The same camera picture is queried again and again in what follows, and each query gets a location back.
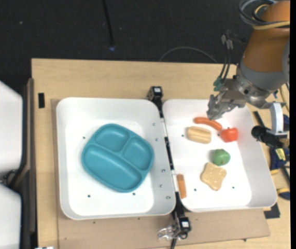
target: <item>table top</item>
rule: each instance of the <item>table top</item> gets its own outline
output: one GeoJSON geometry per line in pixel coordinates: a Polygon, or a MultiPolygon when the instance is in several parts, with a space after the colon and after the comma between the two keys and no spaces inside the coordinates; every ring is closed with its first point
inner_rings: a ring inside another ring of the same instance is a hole
{"type": "MultiPolygon", "coordinates": [[[[74,231],[73,236],[69,237],[69,234],[67,235],[62,229],[68,224],[69,219],[63,218],[58,211],[51,100],[60,100],[70,96],[144,99],[151,86],[162,86],[165,100],[209,99],[211,94],[216,94],[213,92],[213,82],[221,68],[221,64],[33,59],[34,135],[32,139],[36,162],[38,245],[55,246],[62,249],[70,243],[83,241],[89,235],[87,232],[74,231]],[[41,93],[44,95],[44,106],[39,104],[38,97],[41,93]]],[[[235,70],[236,67],[232,65],[229,76],[235,74],[235,70]]],[[[289,99],[287,91],[283,91],[283,95],[287,100],[289,99]]],[[[257,110],[250,105],[248,107],[251,110],[257,110]]],[[[288,114],[286,107],[283,110],[285,114],[288,114]]],[[[269,110],[259,110],[259,112],[264,123],[270,126],[269,110]]],[[[269,162],[268,147],[262,145],[262,148],[269,162]]],[[[288,186],[282,173],[273,175],[273,180],[276,188],[288,186]]],[[[281,213],[280,218],[266,220],[270,235],[263,235],[263,237],[254,235],[246,242],[239,239],[234,240],[232,236],[225,238],[228,241],[222,241],[221,237],[215,240],[208,239],[204,248],[290,248],[290,202],[278,197],[277,204],[281,213]]],[[[252,215],[257,213],[257,217],[261,217],[259,211],[253,211],[253,213],[252,215]]],[[[151,222],[145,219],[143,224],[148,226],[151,222]]],[[[98,233],[96,237],[98,235],[101,239],[103,235],[105,236],[103,233],[98,233]]],[[[169,246],[168,243],[159,243],[155,247],[167,248],[169,246]]],[[[201,244],[185,243],[181,246],[184,249],[201,247],[201,244]]]]}

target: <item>green vegetable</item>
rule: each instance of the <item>green vegetable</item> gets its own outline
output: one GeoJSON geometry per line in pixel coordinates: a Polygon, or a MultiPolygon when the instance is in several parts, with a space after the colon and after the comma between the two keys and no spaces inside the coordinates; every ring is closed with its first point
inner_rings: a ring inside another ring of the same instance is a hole
{"type": "Polygon", "coordinates": [[[213,163],[217,166],[227,164],[231,159],[231,155],[224,149],[216,149],[213,156],[213,163]]]}

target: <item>wooden table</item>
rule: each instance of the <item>wooden table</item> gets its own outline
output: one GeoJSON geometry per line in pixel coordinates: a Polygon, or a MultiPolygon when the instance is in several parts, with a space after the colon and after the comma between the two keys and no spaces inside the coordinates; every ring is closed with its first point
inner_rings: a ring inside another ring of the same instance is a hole
{"type": "MultiPolygon", "coordinates": [[[[33,146],[34,160],[36,162],[36,208],[37,208],[37,232],[39,246],[54,246],[55,248],[88,248],[88,244],[94,239],[94,246],[103,246],[106,242],[110,246],[110,240],[115,240],[114,248],[121,241],[123,245],[129,243],[128,248],[145,247],[169,247],[168,241],[156,241],[157,235],[151,237],[149,232],[139,233],[133,219],[126,218],[123,223],[128,226],[128,231],[133,235],[118,237],[119,230],[107,233],[110,222],[100,220],[100,229],[78,231],[77,221],[61,216],[57,204],[57,191],[55,186],[54,148],[52,141],[52,116],[51,100],[60,100],[69,96],[94,97],[94,98],[128,98],[144,99],[151,86],[162,86],[163,99],[208,99],[213,93],[213,81],[219,75],[222,65],[196,64],[196,63],[158,63],[158,62],[128,62],[128,61],[88,61],[88,60],[32,60],[32,97],[33,97],[33,146]],[[41,104],[39,97],[44,95],[41,104]]],[[[235,73],[235,66],[230,69],[229,76],[235,73]]],[[[270,126],[270,112],[260,110],[264,123],[270,126]]],[[[267,147],[263,145],[267,161],[270,160],[267,147]]],[[[287,182],[281,173],[273,175],[276,188],[287,187],[287,182]]],[[[191,238],[187,242],[178,243],[181,248],[290,248],[290,202],[278,198],[277,204],[281,213],[280,218],[265,220],[262,209],[234,212],[232,229],[222,230],[225,234],[217,233],[219,229],[204,229],[209,222],[194,225],[201,228],[190,232],[191,238]]],[[[223,221],[222,213],[210,214],[214,226],[223,226],[216,223],[223,221]]],[[[157,219],[143,219],[140,224],[156,224],[157,219]]],[[[90,226],[95,226],[96,221],[88,221],[90,226]]]]}

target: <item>blue plate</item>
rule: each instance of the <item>blue plate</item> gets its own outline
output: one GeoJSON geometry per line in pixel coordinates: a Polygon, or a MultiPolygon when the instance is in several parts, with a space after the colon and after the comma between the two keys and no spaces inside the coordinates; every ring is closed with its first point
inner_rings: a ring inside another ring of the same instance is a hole
{"type": "Polygon", "coordinates": [[[85,145],[81,161],[95,179],[118,192],[131,192],[146,178],[154,160],[150,144],[118,124],[100,127],[85,145]]]}

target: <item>toy tomato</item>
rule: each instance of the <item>toy tomato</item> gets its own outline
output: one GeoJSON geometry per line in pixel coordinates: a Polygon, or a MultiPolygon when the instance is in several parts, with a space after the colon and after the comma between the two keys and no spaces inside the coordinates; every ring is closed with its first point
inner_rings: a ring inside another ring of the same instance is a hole
{"type": "Polygon", "coordinates": [[[220,132],[220,137],[224,140],[224,142],[236,141],[238,137],[238,130],[235,127],[224,129],[220,132]]]}

